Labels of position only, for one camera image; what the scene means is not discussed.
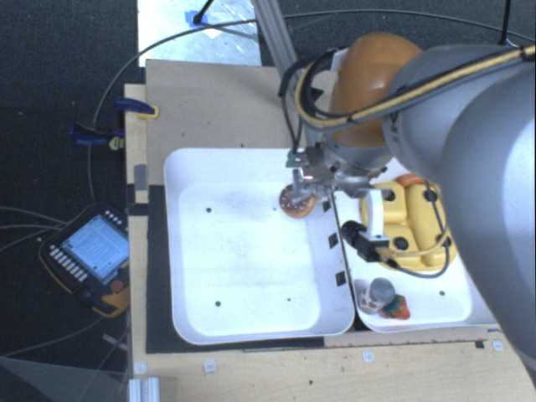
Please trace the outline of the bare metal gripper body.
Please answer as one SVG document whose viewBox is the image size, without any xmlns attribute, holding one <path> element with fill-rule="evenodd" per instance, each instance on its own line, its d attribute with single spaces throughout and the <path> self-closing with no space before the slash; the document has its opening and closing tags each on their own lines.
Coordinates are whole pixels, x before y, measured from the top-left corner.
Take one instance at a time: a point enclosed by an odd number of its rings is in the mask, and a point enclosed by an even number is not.
<svg viewBox="0 0 536 402">
<path fill-rule="evenodd" d="M 376 170 L 365 167 L 349 157 L 338 154 L 342 149 L 333 149 L 326 143 L 307 147 L 301 165 L 302 177 L 309 186 L 323 187 L 345 193 L 350 198 L 362 198 L 370 188 L 370 180 Z"/>
</svg>

